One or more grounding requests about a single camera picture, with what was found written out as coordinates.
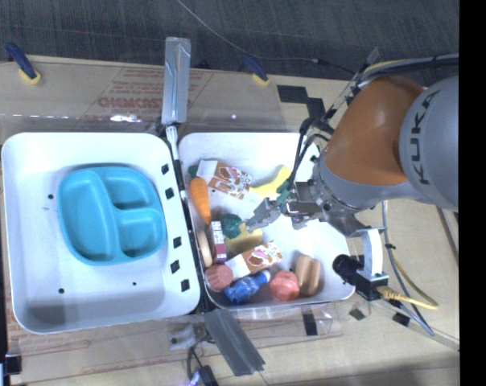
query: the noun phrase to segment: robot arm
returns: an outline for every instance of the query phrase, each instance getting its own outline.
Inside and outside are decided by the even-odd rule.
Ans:
[[[459,210],[459,77],[424,89],[388,74],[381,70],[349,104],[311,178],[286,181],[279,198],[263,200],[245,221],[252,231],[284,215],[294,228],[327,221],[346,237],[360,237],[364,265],[341,255],[333,268],[368,300],[380,297],[375,288],[387,284],[388,276],[381,271],[381,230],[362,224],[356,213],[389,199]]]

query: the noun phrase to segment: blue clamp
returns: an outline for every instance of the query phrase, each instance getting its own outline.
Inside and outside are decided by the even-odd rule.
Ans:
[[[270,79],[265,73],[265,69],[257,61],[255,57],[251,55],[241,55],[240,61],[253,72],[253,79],[256,80],[261,86],[267,86],[270,84]]]
[[[23,50],[12,42],[7,43],[5,49],[9,56],[18,64],[19,75],[30,84],[38,84],[41,75],[32,67],[30,60]]]

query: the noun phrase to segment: cable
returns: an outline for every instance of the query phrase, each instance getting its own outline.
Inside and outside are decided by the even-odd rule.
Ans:
[[[304,156],[306,155],[307,149],[309,149],[309,146],[311,145],[311,143],[316,138],[321,138],[322,140],[324,140],[326,142],[329,141],[329,139],[326,138],[325,136],[323,136],[322,134],[320,134],[320,133],[314,133],[314,134],[312,134],[311,136],[309,136],[306,139],[306,142],[304,143],[304,146],[303,146],[302,150],[300,150],[301,149],[301,145],[302,145],[302,140],[303,140],[303,135],[302,134],[300,135],[299,143],[297,145],[297,152],[296,152],[296,155],[295,155],[295,161],[294,161],[294,165],[293,165],[293,170],[291,171],[291,175],[288,178],[288,188],[287,188],[287,190],[291,190],[291,188],[293,187],[294,178],[297,175],[297,170],[300,167],[300,163],[302,163],[302,160],[304,159]]]
[[[401,275],[407,280],[408,284],[416,290],[416,292],[422,296],[423,298],[425,298],[432,306],[436,306],[438,307],[438,303],[433,299],[431,298],[428,294],[426,294],[425,292],[423,292],[420,288],[418,288],[418,286],[416,286],[413,281],[410,279],[410,277],[407,275],[407,273],[404,271],[404,269],[402,268],[401,264],[399,263],[397,257],[395,256],[395,252],[392,251],[391,252],[391,255],[393,257],[393,261],[395,262],[395,265],[397,266],[398,268],[398,271],[401,273]]]
[[[196,347],[198,346],[199,343],[201,342],[208,342],[208,343],[214,343],[212,340],[211,335],[205,335],[202,339],[198,340],[193,346],[191,346],[188,351],[187,351],[187,376],[189,377],[189,380],[193,378],[193,370],[192,370],[192,358],[195,357],[196,362],[198,363],[199,370],[204,368],[204,365],[200,362],[200,359],[198,355],[195,352]]]
[[[341,70],[344,70],[348,73],[354,74],[352,70],[349,70],[343,66],[340,66],[338,64],[334,64],[331,62],[328,62],[324,59],[320,58],[311,58],[311,57],[265,57],[261,55],[254,55],[252,53],[249,53],[246,51],[243,47],[238,46],[237,44],[233,43],[220,33],[218,31],[214,30],[211,26],[209,26],[204,20],[202,20],[193,10],[191,10],[188,6],[186,6],[182,0],[175,0],[178,4],[181,5],[182,8],[184,8],[197,22],[199,22],[202,26],[204,26],[206,29],[211,31],[216,37],[219,39],[222,39],[224,42],[226,42],[229,46],[234,47],[238,51],[241,51],[242,53],[245,53],[246,55],[251,55],[252,57],[259,59],[259,60],[267,60],[267,61],[307,61],[313,64],[319,64],[319,65],[327,65],[327,66],[332,66],[335,68],[340,68]]]
[[[395,276],[397,277],[397,280],[398,280],[400,286],[402,287],[402,290],[404,291],[406,296],[410,297],[410,292],[406,288],[406,285],[404,284],[404,281],[402,280],[402,276],[400,275],[400,273],[397,269],[397,265],[395,264],[395,261],[393,259],[393,254],[392,254],[393,245],[389,241],[388,218],[387,218],[387,213],[386,213],[387,211],[388,211],[388,202],[386,200],[383,200],[383,202],[382,202],[382,223],[383,223],[383,226],[385,228],[384,229],[385,246],[386,246],[386,251],[388,252],[388,256],[389,256],[389,262],[392,265],[393,272],[395,273]],[[416,313],[416,315],[419,317],[420,321],[422,321],[424,323],[424,325],[422,327],[428,328],[429,330],[427,330],[427,333],[429,333],[429,335],[431,335],[431,336],[434,336],[435,333],[431,330],[431,328],[427,324],[426,320],[423,318],[422,314],[420,313],[420,310],[418,310],[416,305],[412,305],[412,307],[413,307],[413,310]]]
[[[429,304],[429,303],[425,303],[425,302],[420,302],[419,300],[409,298],[402,293],[398,293],[396,290],[393,290],[391,287],[388,287],[386,285],[378,286],[378,287],[375,288],[375,290],[381,294],[382,298],[387,299],[387,300],[404,301],[404,302],[411,303],[413,305],[425,307],[426,309],[430,309],[430,310],[437,310],[438,309],[438,303]]]
[[[425,68],[454,67],[459,65],[459,54],[435,55],[421,59],[394,60],[377,63],[364,70],[360,84],[369,83],[379,77],[416,72]]]
[[[383,302],[373,302],[371,304],[371,307],[376,310],[378,313],[381,313],[385,317],[391,317],[390,312],[392,310],[398,310],[401,309],[400,307],[400,302],[396,301],[387,301],[384,300]],[[416,323],[418,323],[417,319],[414,317],[416,314],[413,316],[409,313],[410,308],[406,306],[407,310],[402,309],[403,312],[406,312],[410,318],[412,318]],[[399,322],[401,324],[404,324],[404,326],[409,327],[411,330],[418,331],[419,333],[422,333],[423,335],[427,335],[428,332],[423,325],[406,325],[406,322],[403,322],[401,320],[397,320],[396,318],[393,318],[394,321]],[[447,333],[445,331],[440,331],[438,329],[432,329],[432,331],[435,333],[434,336],[431,336],[431,338],[438,343],[441,343],[443,346],[447,346],[451,348],[454,351],[459,351],[459,338],[456,338],[454,334]]]
[[[427,333],[429,333],[431,336],[434,336],[435,333],[432,331],[432,329],[429,327],[429,325],[427,325],[426,321],[419,318],[414,312],[412,312],[411,310],[409,310],[406,306],[404,306],[402,303],[400,302],[395,302],[395,301],[392,301],[392,300],[387,300],[387,302],[395,307],[397,307],[398,309],[402,310],[404,313],[408,314],[408,316],[410,318],[412,318],[416,323],[418,323]]]

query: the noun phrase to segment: orange carrot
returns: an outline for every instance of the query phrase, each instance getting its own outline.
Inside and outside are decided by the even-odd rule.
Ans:
[[[211,223],[211,208],[209,206],[208,184],[201,177],[195,177],[189,183],[189,194],[193,204],[205,224]]]

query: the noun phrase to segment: blue divided plate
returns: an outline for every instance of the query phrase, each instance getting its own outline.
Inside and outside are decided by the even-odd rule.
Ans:
[[[123,166],[73,171],[57,193],[60,224],[73,255],[89,265],[149,256],[166,240],[163,207],[152,182]]]

